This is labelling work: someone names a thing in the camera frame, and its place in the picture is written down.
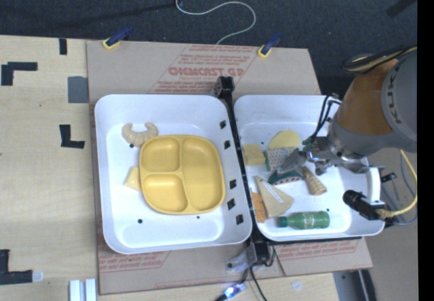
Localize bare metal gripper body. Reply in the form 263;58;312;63
304;136;372;175

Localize dotted beige toy cracker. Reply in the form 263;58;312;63
265;145;296;172

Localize beige toy ice cream cone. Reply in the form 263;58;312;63
301;165;328;197

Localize dark green toy watermelon slice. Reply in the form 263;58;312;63
267;170;305;187

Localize yellow half-round toy slice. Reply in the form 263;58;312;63
268;129;301;151

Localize yellow toy butter block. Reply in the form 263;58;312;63
241;143;267;166

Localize beige toy sandwich wedge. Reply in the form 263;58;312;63
254;175;295;219

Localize green plastic bottle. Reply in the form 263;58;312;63
277;210;331;230

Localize orange toy chips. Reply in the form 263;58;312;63
250;190;269;224

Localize white plastic tray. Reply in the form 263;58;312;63
233;94;388;243
94;94;254;255

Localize yellow divided plate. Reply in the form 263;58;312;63
138;134;226;216

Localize beige toy croissant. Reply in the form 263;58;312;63
121;121;159;148

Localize yellow toy cheese wedge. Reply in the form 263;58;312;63
122;165;142;191

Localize brown cardboard board red print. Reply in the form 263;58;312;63
85;39;374;296

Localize black cylinder on white bracket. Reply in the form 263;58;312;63
342;166;388;222

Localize black block with thin wires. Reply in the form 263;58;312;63
244;240;273;266

